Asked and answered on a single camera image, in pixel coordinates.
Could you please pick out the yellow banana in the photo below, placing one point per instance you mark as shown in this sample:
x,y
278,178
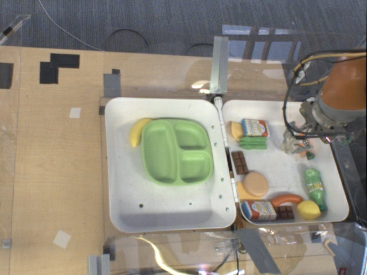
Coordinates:
x,y
135,133

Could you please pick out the tan round biscuit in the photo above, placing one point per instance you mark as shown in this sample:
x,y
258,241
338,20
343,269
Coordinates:
x,y
255,184

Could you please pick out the thin black and white rod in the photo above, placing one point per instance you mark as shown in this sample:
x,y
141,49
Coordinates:
x,y
220,116

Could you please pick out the red and blue carton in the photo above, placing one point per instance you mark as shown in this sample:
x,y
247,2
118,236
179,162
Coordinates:
x,y
255,127
259,210

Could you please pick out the yellow cheese slice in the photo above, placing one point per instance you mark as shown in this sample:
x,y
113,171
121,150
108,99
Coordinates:
x,y
241,194

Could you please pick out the green ridged toy vegetable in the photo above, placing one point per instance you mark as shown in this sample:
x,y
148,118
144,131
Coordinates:
x,y
253,143

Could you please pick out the long brown chocolate bar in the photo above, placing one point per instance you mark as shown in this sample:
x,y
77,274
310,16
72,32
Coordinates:
x,y
240,162

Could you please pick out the orange sausage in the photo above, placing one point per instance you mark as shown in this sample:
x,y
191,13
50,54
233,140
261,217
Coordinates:
x,y
286,200

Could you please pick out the green divided plate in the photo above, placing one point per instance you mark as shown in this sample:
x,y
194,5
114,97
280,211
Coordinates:
x,y
160,153

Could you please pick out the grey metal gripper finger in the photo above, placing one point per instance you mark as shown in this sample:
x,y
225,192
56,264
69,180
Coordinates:
x,y
306,146
289,143

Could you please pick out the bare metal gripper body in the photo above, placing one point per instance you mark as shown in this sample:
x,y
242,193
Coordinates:
x,y
311,125

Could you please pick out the small brown chocolate square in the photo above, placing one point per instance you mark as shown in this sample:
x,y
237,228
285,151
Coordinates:
x,y
285,212

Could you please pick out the white plastic tray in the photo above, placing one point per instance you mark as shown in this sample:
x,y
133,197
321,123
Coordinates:
x,y
281,165
123,188

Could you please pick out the green plastic bottle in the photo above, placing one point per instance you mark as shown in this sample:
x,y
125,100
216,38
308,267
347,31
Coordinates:
x,y
314,186

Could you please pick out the yellow lemon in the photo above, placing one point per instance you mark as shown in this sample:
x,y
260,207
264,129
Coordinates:
x,y
308,210

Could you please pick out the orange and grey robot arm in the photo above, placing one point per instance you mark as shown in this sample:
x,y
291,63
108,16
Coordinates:
x,y
344,84

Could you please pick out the orange carrot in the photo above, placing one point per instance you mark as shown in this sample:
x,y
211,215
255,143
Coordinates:
x,y
309,155

